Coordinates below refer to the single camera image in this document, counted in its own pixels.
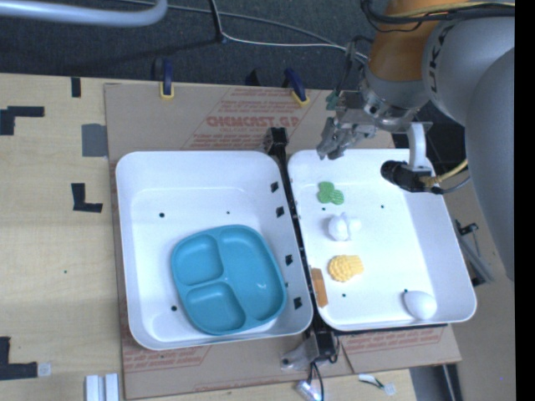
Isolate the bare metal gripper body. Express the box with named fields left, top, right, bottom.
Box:
left=333, top=89, right=421, bottom=140

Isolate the green toy broccoli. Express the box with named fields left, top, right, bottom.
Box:
left=316, top=180, right=346, bottom=206

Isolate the white lumpy toy food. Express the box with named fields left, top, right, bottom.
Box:
left=326, top=211, right=363, bottom=242

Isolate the thin black rod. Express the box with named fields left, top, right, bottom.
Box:
left=273, top=150, right=322, bottom=336

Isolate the white plastic tray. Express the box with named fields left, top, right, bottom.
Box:
left=115, top=150, right=315, bottom=352
left=287, top=148, right=478, bottom=332

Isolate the yellow toy corn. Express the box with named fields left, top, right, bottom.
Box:
left=327, top=254, right=364, bottom=284

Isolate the orange toy biscuit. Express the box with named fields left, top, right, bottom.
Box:
left=310, top=266, right=329, bottom=308

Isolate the brown cardboard board red print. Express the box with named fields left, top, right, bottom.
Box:
left=103, top=82, right=463, bottom=401

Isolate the blue divided plate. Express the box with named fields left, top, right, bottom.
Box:
left=169, top=223, right=288, bottom=337

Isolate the white toy egg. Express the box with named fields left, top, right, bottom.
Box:
left=402, top=289, right=439, bottom=322

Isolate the black block with thin wires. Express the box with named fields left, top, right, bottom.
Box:
left=310, top=329, right=340, bottom=362
left=262, top=126, right=290, bottom=157

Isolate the black cylinder on white bracket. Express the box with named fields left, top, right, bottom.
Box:
left=380, top=122, right=445, bottom=195

